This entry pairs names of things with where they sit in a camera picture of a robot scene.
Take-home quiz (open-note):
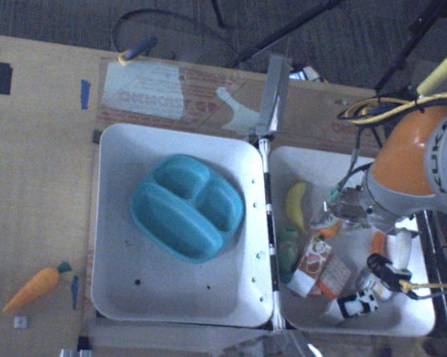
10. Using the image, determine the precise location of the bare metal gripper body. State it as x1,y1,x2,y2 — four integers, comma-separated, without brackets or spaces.
321,183,373,229

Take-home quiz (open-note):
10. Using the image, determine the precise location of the small orange toy food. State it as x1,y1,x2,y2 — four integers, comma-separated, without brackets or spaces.
316,216,343,241

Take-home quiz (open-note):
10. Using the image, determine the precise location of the yellow banana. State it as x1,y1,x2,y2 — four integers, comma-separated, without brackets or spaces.
281,180,315,237

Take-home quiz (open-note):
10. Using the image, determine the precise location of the orange sausage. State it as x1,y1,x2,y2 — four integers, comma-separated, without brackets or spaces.
371,230,388,255

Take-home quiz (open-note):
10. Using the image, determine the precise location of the orange and white carton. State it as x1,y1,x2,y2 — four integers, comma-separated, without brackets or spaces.
285,233,334,301

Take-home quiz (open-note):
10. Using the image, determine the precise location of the green bottle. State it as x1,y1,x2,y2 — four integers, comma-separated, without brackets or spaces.
272,225,303,285

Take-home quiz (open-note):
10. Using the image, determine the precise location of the orange packet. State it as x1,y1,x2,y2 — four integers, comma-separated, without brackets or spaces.
313,253,355,303

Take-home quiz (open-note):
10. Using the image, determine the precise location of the small white bottle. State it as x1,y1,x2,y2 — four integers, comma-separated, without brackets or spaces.
354,267,397,303

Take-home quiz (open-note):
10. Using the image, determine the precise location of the black and white carton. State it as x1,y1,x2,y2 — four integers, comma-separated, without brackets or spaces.
323,285,383,329

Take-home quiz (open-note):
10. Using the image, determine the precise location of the white plastic tray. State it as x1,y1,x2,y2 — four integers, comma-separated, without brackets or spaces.
248,143,447,348
77,120,295,340

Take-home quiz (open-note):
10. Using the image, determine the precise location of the blue divided plate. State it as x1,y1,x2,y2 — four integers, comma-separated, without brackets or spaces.
123,148,250,269

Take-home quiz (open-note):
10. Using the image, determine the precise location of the orange carrot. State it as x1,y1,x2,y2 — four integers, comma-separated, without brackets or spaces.
2,254,74,321

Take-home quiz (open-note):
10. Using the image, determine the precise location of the black cylinder on white bracket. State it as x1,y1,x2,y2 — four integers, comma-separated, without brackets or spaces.
363,223,420,294

